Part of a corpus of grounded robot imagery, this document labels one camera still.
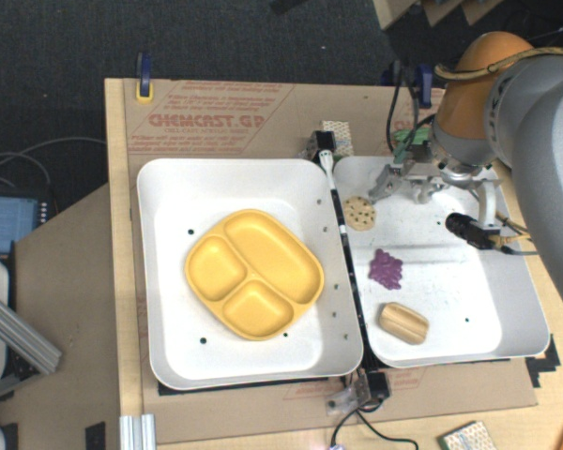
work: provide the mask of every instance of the purple grapes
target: purple grapes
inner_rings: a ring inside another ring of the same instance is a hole
[[[375,251],[370,262],[368,277],[381,283],[388,290],[400,290],[403,277],[403,261],[395,259],[381,248]]]

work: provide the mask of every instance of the yellow clip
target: yellow clip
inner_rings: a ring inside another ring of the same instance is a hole
[[[140,95],[140,83],[137,82],[135,84],[135,99],[138,100],[138,103],[142,103],[142,104],[150,103],[153,98],[154,98],[154,86],[152,85],[152,83],[148,87],[148,97],[142,97]]]

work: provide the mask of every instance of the black floor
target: black floor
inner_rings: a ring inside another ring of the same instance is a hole
[[[103,79],[131,77],[139,51],[163,78],[376,85],[395,59],[455,62],[482,33],[509,30],[563,46],[563,0],[506,0],[469,26],[458,9],[434,28],[414,7],[386,32],[372,0],[0,0],[0,152],[52,139],[104,139]],[[61,209],[107,180],[104,147],[61,142],[29,154]],[[16,159],[0,179],[42,186]]]

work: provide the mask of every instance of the yellow plate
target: yellow plate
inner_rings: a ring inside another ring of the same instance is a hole
[[[186,279],[198,298],[244,338],[272,338],[319,297],[321,263],[260,210],[224,218],[190,250]]]

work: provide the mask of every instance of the tray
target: tray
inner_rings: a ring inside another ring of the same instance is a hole
[[[323,171],[299,159],[155,159],[138,174],[148,347],[176,390],[346,375],[362,358],[358,318]],[[247,340],[222,323],[184,277],[201,235],[240,210],[277,219],[321,263],[317,301],[286,331]]]
[[[323,290],[321,264],[271,215],[235,212],[209,230],[185,265],[190,287],[238,335],[275,337]]]
[[[342,200],[367,198],[368,190],[390,157],[347,157],[334,175]],[[495,178],[485,171],[479,178]],[[451,212],[474,218],[475,199],[456,187],[416,203],[406,183],[375,204],[372,229],[348,228],[359,298],[375,355],[385,364],[408,368],[529,356],[542,353],[549,330],[525,259],[497,251],[479,251],[444,226]],[[497,206],[508,214],[500,189]],[[387,290],[368,278],[378,248],[403,261],[400,290]],[[396,302],[429,321],[425,341],[410,345],[381,329],[385,303]]]

